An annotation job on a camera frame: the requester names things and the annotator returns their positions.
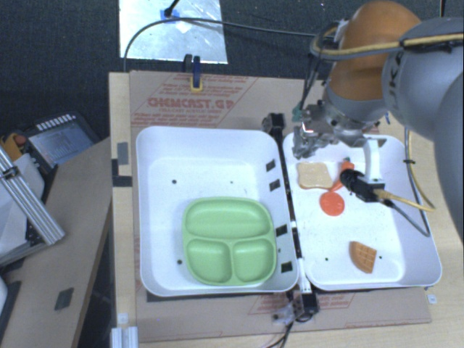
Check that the thin black and white rod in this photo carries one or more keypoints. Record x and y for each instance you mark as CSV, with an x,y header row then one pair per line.
x,y
290,201

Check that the brown cardboard board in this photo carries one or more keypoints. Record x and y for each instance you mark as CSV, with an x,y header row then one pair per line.
x,y
217,100

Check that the orange carrot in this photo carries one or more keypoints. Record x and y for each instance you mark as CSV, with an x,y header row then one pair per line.
x,y
344,168

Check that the orange round slice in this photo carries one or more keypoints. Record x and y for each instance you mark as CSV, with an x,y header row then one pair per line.
x,y
331,204

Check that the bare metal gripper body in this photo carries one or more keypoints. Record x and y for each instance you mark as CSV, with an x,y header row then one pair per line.
x,y
322,120

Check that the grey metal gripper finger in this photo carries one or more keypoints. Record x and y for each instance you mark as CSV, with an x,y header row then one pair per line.
x,y
314,144
299,146

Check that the white plastic tray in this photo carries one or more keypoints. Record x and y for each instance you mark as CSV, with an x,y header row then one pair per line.
x,y
362,230
210,172

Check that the tan bread slice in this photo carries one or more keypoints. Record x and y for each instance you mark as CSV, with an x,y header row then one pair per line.
x,y
314,175

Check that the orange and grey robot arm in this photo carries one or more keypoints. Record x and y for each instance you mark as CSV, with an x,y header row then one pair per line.
x,y
417,85

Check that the orange waffle wedge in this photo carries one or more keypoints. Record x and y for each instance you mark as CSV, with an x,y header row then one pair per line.
x,y
363,256

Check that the green divided plate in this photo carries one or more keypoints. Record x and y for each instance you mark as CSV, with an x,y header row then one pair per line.
x,y
229,240

